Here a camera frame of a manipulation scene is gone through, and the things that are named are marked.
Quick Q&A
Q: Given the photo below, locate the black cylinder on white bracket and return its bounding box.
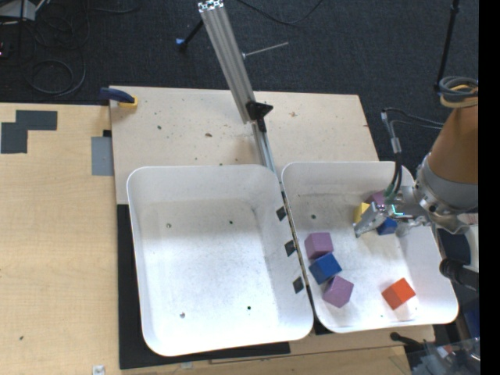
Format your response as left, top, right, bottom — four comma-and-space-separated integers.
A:
437, 224, 479, 293

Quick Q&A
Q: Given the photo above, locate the orange cube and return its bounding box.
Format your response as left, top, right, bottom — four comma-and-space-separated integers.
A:
380, 277, 417, 311

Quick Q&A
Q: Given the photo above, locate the pale wood board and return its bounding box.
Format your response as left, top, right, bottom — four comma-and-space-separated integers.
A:
109, 85, 437, 367

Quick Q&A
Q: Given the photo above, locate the purple cube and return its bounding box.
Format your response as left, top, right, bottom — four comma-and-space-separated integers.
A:
304, 231, 334, 260
321, 274, 355, 309
365, 190, 388, 207

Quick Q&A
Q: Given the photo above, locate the yellow cube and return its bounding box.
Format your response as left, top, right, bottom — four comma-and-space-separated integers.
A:
352, 202, 372, 225

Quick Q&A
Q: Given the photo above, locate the white plastic tray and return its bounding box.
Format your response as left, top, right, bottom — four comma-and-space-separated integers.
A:
280, 160, 460, 334
125, 163, 315, 358

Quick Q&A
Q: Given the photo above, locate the blue cube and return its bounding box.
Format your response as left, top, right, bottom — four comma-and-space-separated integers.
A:
308, 252, 343, 286
375, 216, 399, 237

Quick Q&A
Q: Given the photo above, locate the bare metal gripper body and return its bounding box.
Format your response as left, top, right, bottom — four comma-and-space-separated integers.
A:
384, 184, 479, 234

